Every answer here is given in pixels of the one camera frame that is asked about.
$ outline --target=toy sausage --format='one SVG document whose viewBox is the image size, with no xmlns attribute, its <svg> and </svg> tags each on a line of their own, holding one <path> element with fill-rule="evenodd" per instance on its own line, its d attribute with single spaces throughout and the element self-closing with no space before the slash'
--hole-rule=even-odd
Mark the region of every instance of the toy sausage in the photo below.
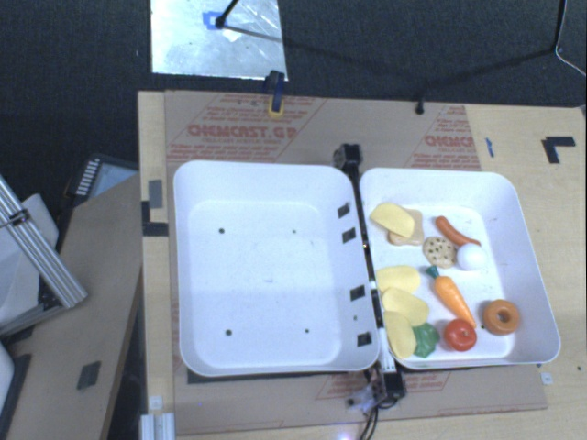
<svg viewBox="0 0 587 440">
<path fill-rule="evenodd" d="M 476 239 L 464 236 L 461 232 L 457 231 L 453 225 L 450 224 L 446 216 L 440 216 L 435 221 L 438 230 L 447 237 L 448 240 L 452 241 L 457 246 L 462 246 L 467 243 L 473 243 L 480 246 L 481 243 Z"/>
</svg>

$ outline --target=donut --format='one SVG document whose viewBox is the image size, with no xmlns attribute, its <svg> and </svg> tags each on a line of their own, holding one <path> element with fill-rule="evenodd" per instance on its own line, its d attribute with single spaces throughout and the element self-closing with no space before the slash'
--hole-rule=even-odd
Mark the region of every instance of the donut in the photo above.
<svg viewBox="0 0 587 440">
<path fill-rule="evenodd" d="M 483 310 L 483 324 L 495 335 L 512 334 L 520 324 L 520 313 L 507 300 L 494 300 Z"/>
</svg>

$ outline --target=tomato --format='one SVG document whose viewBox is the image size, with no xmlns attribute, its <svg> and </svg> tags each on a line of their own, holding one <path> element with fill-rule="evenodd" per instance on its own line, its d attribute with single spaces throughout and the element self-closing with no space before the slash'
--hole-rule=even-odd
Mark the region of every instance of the tomato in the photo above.
<svg viewBox="0 0 587 440">
<path fill-rule="evenodd" d="M 444 339 L 455 350 L 465 352 L 477 342 L 477 333 L 466 321 L 453 319 L 444 330 Z"/>
</svg>

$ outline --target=toy food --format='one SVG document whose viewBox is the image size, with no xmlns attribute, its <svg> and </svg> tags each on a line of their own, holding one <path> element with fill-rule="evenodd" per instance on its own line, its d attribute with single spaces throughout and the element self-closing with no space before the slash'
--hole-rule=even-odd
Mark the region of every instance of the toy food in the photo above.
<svg viewBox="0 0 587 440">
<path fill-rule="evenodd" d="M 455 282 L 450 277 L 439 275 L 436 266 L 428 268 L 426 273 L 434 278 L 434 291 L 440 301 L 442 301 L 458 318 L 465 320 L 473 328 L 477 327 L 475 318 L 473 318 L 471 310 L 469 309 L 469 306 L 467 306 L 467 303 L 462 297 Z"/>
<path fill-rule="evenodd" d="M 380 292 L 390 287 L 414 293 L 420 286 L 420 273 L 411 266 L 390 266 L 375 272 L 375 279 Z"/>
<path fill-rule="evenodd" d="M 405 316 L 396 312 L 384 312 L 383 321 L 387 339 L 396 357 L 408 358 L 415 352 L 417 342 L 410 322 Z"/>
<path fill-rule="evenodd" d="M 513 333 L 520 324 L 517 307 L 507 300 L 495 300 L 483 310 L 483 324 L 495 335 L 504 336 Z"/>
<path fill-rule="evenodd" d="M 437 348 L 440 334 L 430 323 L 424 323 L 412 329 L 414 330 L 416 341 L 414 355 L 421 358 L 428 357 Z"/>
<path fill-rule="evenodd" d="M 466 243 L 474 243 L 475 245 L 481 245 L 479 241 L 476 239 L 471 239 L 467 236 L 464 236 L 462 233 L 457 231 L 454 226 L 452 226 L 445 216 L 440 216 L 436 219 L 435 224 L 445 237 L 447 237 L 450 241 L 452 241 L 457 246 L 462 246 Z"/>
<path fill-rule="evenodd" d="M 414 209 L 404 209 L 414 219 L 414 232 L 411 236 L 401 236 L 393 231 L 387 234 L 387 239 L 392 245 L 414 245 L 419 246 L 424 243 L 424 228 L 422 227 L 422 212 Z"/>
<path fill-rule="evenodd" d="M 414 218 L 395 203 L 380 203 L 371 212 L 370 219 L 402 237 L 410 237 L 414 233 Z"/>
<path fill-rule="evenodd" d="M 457 249 L 442 236 L 431 236 L 427 238 L 422 246 L 424 256 L 433 266 L 448 269 L 457 262 Z"/>
<path fill-rule="evenodd" d="M 464 270 L 480 270 L 487 264 L 487 253 L 479 245 L 467 243 L 457 251 L 457 262 Z"/>
<path fill-rule="evenodd" d="M 430 314 L 428 303 L 415 297 L 412 293 L 395 287 L 390 287 L 385 291 L 382 303 L 385 311 L 402 314 L 412 326 L 423 325 Z"/>
<path fill-rule="evenodd" d="M 444 339 L 455 350 L 465 352 L 477 343 L 477 333 L 466 321 L 453 319 L 444 330 Z"/>
</svg>

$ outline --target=egg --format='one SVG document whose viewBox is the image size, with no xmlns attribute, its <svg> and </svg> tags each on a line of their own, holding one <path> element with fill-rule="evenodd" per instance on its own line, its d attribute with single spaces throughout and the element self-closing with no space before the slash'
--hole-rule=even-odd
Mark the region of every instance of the egg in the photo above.
<svg viewBox="0 0 587 440">
<path fill-rule="evenodd" d="M 467 243 L 457 251 L 457 262 L 464 270 L 481 270 L 487 264 L 487 253 L 479 245 Z"/>
</svg>

